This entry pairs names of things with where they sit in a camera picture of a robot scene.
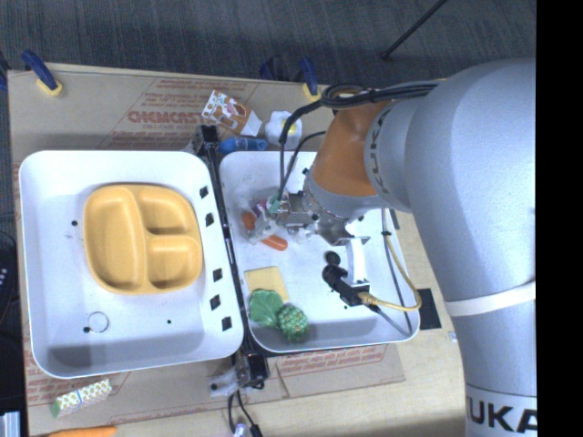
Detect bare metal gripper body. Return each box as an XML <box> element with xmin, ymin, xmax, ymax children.
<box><xmin>274</xmin><ymin>190</ymin><xmax>357</xmax><ymax>247</ymax></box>

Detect orange sausage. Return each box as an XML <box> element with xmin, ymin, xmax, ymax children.
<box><xmin>240</xmin><ymin>209</ymin><xmax>290</xmax><ymax>252</ymax></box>

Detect yellow cheese slice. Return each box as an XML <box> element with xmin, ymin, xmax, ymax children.
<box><xmin>243</xmin><ymin>265</ymin><xmax>292</xmax><ymax>305</ymax></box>

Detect green lettuce leaf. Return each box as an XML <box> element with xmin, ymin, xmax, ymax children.
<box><xmin>248</xmin><ymin>289</ymin><xmax>287</xmax><ymax>330</ymax></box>

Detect white and yellow toy egg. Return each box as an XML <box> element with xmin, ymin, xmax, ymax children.
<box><xmin>264</xmin><ymin>109</ymin><xmax>303</xmax><ymax>147</ymax></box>

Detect blue bottle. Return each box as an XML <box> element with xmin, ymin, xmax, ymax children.
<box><xmin>217</xmin><ymin>136</ymin><xmax>270</xmax><ymax>156</ymax></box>

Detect green grapes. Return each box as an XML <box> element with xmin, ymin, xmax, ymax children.
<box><xmin>276</xmin><ymin>303</ymin><xmax>311</xmax><ymax>342</ymax></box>

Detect white plastic tray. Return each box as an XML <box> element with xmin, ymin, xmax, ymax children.
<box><xmin>218</xmin><ymin>150</ymin><xmax>422</xmax><ymax>355</ymax></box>
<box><xmin>17</xmin><ymin>149</ymin><xmax>245</xmax><ymax>381</ymax></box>

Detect brown and white carton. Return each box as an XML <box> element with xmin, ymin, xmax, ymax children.
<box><xmin>201</xmin><ymin>89</ymin><xmax>263</xmax><ymax>137</ymax></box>

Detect orange divided plate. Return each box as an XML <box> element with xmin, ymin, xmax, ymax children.
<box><xmin>82</xmin><ymin>183</ymin><xmax>205</xmax><ymax>296</ymax></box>

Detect clear plastic packet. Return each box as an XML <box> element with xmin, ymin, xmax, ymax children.
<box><xmin>208</xmin><ymin>369</ymin><xmax>241</xmax><ymax>399</ymax></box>

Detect brown cardboard board red print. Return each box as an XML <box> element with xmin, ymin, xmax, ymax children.
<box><xmin>6</xmin><ymin>61</ymin><xmax>453</xmax><ymax>428</ymax></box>

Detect orange carrot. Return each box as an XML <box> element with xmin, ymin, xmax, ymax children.
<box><xmin>46</xmin><ymin>424</ymin><xmax>118</xmax><ymax>437</ymax></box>

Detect black cylinder on white bracket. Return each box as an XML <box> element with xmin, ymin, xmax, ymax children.
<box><xmin>321</xmin><ymin>235</ymin><xmax>373</xmax><ymax>310</ymax></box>

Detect black block with thin wires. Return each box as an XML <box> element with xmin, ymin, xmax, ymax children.
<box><xmin>232</xmin><ymin>351</ymin><xmax>271</xmax><ymax>390</ymax></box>
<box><xmin>194</xmin><ymin>124</ymin><xmax>222</xmax><ymax>155</ymax></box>

